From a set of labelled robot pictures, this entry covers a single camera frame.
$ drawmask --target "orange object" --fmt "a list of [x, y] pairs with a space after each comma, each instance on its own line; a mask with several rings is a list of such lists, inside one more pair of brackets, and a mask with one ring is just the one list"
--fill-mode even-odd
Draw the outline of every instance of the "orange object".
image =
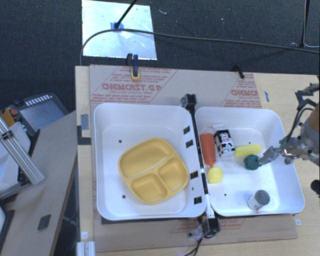
[[216, 149], [214, 136], [211, 133], [203, 133], [200, 135], [201, 151], [205, 164], [213, 167], [216, 162]]

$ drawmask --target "blue clamp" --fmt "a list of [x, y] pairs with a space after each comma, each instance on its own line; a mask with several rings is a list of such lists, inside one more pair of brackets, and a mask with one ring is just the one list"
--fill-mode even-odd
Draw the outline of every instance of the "blue clamp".
[[138, 55], [133, 55], [133, 68], [131, 70], [131, 79], [132, 80], [139, 80], [140, 79], [140, 72], [139, 72], [139, 65], [138, 65]]

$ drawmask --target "gray lid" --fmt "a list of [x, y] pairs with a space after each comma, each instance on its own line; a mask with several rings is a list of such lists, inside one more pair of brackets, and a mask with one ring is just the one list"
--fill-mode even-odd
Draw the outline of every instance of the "gray lid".
[[270, 195], [264, 190], [258, 190], [255, 193], [254, 198], [262, 206], [265, 206], [270, 202]]

